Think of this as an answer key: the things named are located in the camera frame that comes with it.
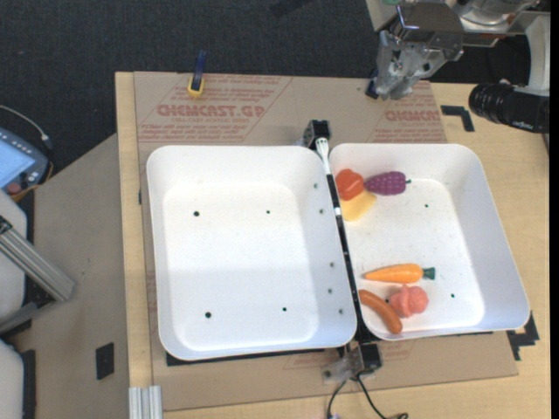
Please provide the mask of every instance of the toy carrot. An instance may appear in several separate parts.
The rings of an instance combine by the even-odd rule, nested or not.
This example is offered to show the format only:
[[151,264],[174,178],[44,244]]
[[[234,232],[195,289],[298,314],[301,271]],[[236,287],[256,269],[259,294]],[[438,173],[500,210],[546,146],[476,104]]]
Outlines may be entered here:
[[422,269],[417,264],[394,264],[368,271],[363,277],[369,281],[386,283],[417,283],[421,278],[435,279],[435,267]]

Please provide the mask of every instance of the toy sausage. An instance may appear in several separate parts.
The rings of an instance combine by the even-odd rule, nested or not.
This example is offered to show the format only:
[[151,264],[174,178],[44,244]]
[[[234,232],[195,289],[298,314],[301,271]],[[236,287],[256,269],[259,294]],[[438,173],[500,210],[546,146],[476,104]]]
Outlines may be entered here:
[[373,309],[383,319],[384,324],[391,333],[402,332],[402,321],[392,306],[379,296],[368,290],[361,289],[359,291],[359,299],[362,304]]

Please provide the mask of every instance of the wire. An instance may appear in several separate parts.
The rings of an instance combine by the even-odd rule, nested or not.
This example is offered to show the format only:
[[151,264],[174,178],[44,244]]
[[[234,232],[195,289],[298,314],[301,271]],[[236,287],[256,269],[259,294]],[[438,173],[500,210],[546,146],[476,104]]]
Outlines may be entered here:
[[[340,390],[343,388],[343,386],[347,383],[348,380],[357,381],[359,383],[359,385],[361,386],[361,389],[362,389],[363,393],[367,397],[367,401],[369,401],[369,405],[372,407],[372,409],[375,410],[375,413],[377,413],[378,416],[381,419],[387,419],[387,417],[383,416],[383,414],[376,408],[375,403],[373,403],[372,399],[370,398],[369,393],[367,392],[367,388],[365,387],[365,385],[363,384],[363,382],[361,380],[361,373],[357,374],[355,377],[351,377],[351,378],[348,378],[348,379],[344,380],[342,383],[340,383],[340,385],[338,385],[338,388],[335,389],[334,393],[332,394],[332,397],[330,397],[330,402],[328,402],[328,409],[326,411],[326,418],[327,419],[333,419],[334,418],[332,416],[332,404],[334,403],[334,399],[335,399],[336,395],[340,392]],[[401,415],[398,415],[396,417],[396,419],[408,419],[408,418],[409,418],[409,415],[407,413],[402,413]]]
[[13,113],[16,116],[18,116],[19,118],[21,118],[22,120],[25,120],[28,123],[30,123],[41,134],[41,140],[43,141],[43,143],[45,144],[47,149],[52,150],[51,137],[49,137],[49,135],[47,135],[46,132],[34,120],[32,120],[31,118],[28,118],[27,116],[23,115],[22,113],[18,112],[17,110],[14,110],[13,108],[3,106],[1,104],[0,104],[0,109],[5,110],[6,112]]

